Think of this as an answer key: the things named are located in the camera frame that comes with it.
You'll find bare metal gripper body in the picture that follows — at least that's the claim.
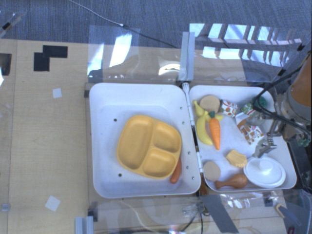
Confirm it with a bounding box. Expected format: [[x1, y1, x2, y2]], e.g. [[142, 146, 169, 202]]
[[274, 93, 311, 142]]

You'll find white carton with brown print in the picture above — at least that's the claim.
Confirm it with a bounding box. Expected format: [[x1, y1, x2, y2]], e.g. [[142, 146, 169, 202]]
[[235, 117, 265, 145]]

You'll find white round lid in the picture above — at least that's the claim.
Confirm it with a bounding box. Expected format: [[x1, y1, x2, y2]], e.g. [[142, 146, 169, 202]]
[[243, 156, 287, 189]]

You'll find yellow ridged crisp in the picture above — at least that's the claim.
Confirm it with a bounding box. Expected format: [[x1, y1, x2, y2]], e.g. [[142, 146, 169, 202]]
[[225, 149, 248, 169]]

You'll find green round toy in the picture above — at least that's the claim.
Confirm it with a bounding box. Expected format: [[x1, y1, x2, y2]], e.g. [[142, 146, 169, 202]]
[[257, 96, 269, 110]]

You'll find white can with green print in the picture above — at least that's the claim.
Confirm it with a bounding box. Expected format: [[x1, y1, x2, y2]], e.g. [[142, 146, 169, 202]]
[[241, 102, 255, 116]]

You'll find white plastic tray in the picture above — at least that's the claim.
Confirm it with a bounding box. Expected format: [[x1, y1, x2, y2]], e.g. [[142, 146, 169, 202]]
[[89, 82, 202, 199], [189, 85, 298, 194]]

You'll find brown chicken drumstick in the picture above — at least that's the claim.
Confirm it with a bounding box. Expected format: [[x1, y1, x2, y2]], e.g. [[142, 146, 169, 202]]
[[214, 173, 249, 190]]

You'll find white can with orange print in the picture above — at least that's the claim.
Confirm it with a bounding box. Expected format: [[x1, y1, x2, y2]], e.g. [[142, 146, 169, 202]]
[[217, 100, 238, 118]]

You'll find orange carrot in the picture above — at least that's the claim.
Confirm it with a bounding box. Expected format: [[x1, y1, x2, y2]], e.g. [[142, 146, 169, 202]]
[[209, 111, 222, 151]]

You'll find tan round biscuit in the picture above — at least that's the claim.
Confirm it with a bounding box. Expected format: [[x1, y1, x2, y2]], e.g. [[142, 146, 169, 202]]
[[203, 160, 222, 182]]

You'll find yellow banana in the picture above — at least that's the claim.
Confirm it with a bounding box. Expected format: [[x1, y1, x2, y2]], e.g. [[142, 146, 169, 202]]
[[193, 100, 224, 146]]

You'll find brown round biscuit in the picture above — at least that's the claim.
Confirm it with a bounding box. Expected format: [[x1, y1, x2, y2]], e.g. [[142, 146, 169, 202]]
[[199, 95, 221, 113]]

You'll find thin black and white rod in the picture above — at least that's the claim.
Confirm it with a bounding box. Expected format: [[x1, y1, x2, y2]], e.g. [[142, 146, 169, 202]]
[[182, 82, 204, 174]]

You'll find orange-red toy sausage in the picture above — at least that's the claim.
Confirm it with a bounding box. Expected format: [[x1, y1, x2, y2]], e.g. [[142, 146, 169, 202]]
[[170, 157, 183, 184]]

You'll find yellow divided plate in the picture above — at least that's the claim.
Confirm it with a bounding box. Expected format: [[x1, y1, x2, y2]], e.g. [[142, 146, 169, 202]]
[[116, 114, 183, 180]]

